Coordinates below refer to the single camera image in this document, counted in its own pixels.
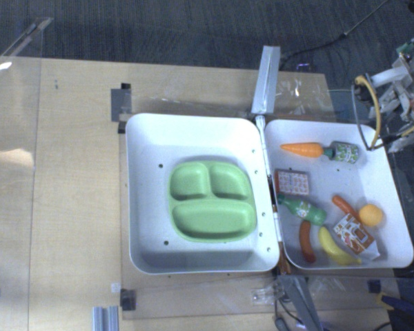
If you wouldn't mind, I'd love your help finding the orange carrot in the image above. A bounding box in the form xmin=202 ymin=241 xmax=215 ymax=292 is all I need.
xmin=279 ymin=142 xmax=325 ymax=159

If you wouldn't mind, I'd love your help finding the orange red sausage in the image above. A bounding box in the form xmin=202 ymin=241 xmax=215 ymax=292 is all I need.
xmin=331 ymin=194 xmax=362 ymax=222

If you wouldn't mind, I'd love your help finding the orange fruit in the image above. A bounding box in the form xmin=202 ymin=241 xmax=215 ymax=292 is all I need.
xmin=358 ymin=203 xmax=384 ymax=228

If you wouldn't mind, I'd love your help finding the dark red sausage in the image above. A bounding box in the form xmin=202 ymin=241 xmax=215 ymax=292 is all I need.
xmin=299 ymin=220 xmax=317 ymax=264

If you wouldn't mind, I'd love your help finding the yellow banana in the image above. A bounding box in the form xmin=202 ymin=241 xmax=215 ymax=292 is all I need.
xmin=317 ymin=225 xmax=362 ymax=267

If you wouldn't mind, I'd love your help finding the orange and white flat carton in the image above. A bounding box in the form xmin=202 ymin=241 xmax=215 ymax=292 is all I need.
xmin=274 ymin=169 xmax=311 ymax=197

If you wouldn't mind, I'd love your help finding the black cylinder on white bracket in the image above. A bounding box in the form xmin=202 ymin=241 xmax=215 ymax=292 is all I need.
xmin=352 ymin=66 xmax=407 ymax=103

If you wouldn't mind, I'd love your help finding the white and brown gabled carton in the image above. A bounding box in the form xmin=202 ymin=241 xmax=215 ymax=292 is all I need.
xmin=333 ymin=213 xmax=382 ymax=261

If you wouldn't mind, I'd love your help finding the green bottle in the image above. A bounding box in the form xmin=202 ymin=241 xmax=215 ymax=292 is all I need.
xmin=277 ymin=193 xmax=328 ymax=227

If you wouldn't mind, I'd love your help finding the green divided plate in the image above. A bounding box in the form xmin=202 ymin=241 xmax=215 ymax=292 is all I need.
xmin=168 ymin=160 xmax=258 ymax=243

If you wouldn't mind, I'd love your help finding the white plastic tray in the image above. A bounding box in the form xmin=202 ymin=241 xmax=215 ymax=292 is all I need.
xmin=124 ymin=112 xmax=281 ymax=275
xmin=264 ymin=118 xmax=414 ymax=271

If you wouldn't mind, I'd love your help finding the green and white can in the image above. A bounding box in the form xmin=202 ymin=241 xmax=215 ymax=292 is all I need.
xmin=322 ymin=141 xmax=361 ymax=166

